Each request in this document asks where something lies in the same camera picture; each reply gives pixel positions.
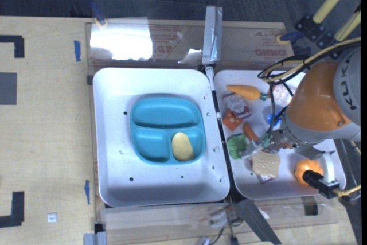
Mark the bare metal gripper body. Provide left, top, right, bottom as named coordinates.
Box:
left=259, top=129, right=296, bottom=153

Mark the green lettuce leaf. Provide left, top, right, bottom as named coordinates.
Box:
left=227, top=134, right=248, bottom=160

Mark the orange sausage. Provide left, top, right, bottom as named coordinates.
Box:
left=242, top=122, right=260, bottom=142

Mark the beige bread slice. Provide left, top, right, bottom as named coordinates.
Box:
left=251, top=151, right=281, bottom=180

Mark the blue bottle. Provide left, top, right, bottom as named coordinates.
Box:
left=266, top=112, right=283, bottom=127

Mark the orange packet with star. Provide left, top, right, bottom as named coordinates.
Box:
left=222, top=110, right=244, bottom=132

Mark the orange fruit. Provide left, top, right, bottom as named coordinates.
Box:
left=294, top=159, right=325, bottom=186

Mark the white plastic tray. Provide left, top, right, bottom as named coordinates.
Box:
left=92, top=67, right=231, bottom=208
left=213, top=69, right=347, bottom=200

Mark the white and red packet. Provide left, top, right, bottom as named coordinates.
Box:
left=270, top=84, right=296, bottom=107

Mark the red and white carton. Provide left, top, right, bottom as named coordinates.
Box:
left=222, top=92, right=253, bottom=120

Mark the orange carrot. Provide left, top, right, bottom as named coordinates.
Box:
left=226, top=84, right=268, bottom=102

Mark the yellow potato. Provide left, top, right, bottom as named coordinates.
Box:
left=171, top=131, right=196, bottom=162

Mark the blue divided plate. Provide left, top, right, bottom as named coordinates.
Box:
left=129, top=96, right=206, bottom=165

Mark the brown cardboard board red print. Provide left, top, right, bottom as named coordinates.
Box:
left=85, top=20, right=339, bottom=236

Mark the black cylinder on white bracket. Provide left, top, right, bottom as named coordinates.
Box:
left=302, top=151, right=342, bottom=199

